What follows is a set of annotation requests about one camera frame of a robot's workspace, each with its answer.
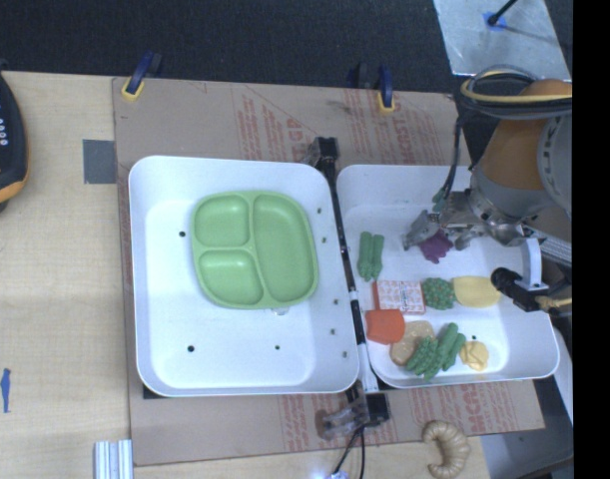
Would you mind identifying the purple toy grapes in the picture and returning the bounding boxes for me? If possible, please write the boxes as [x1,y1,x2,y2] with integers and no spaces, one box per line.
[418,231,455,265]

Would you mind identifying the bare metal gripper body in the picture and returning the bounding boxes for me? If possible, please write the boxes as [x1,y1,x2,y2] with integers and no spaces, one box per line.
[435,190,529,247]

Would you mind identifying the thin black and white rod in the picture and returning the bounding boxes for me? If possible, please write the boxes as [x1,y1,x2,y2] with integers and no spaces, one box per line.
[322,156,378,394]

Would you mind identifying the yellow toy pasta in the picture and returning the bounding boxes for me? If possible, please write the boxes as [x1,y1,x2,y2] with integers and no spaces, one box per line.
[458,339,491,373]

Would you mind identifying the green toy peas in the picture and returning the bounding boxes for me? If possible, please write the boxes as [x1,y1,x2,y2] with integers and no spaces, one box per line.
[420,276,457,311]

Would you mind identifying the white plastic tray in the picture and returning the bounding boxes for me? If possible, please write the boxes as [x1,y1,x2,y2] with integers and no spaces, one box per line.
[128,155,361,398]
[335,164,561,390]

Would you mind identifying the orange toy carrot piece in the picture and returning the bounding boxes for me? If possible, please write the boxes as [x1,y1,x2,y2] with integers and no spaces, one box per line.
[364,308,406,345]

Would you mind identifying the green divided plate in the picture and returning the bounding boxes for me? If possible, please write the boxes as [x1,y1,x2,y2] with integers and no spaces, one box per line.
[190,190,320,311]

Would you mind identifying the orange and white packet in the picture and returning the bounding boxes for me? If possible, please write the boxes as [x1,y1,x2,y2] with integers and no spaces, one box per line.
[371,278,428,316]

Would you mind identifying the yellow toy potato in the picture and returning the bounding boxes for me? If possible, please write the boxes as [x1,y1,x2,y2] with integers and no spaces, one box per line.
[451,274,502,310]

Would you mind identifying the black cylinder on white bracket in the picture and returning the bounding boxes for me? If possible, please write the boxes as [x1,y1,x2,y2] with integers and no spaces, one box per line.
[490,237,551,313]

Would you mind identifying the brown cardboard board red print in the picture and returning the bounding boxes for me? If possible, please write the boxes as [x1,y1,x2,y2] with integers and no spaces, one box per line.
[111,76,546,467]

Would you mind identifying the black block with thin wires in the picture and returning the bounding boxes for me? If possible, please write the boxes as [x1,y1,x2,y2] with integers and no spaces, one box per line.
[304,136,341,170]
[315,390,390,441]

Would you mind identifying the tan toy croissant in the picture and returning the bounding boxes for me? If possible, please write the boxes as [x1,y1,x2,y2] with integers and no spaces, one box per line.
[421,419,472,479]

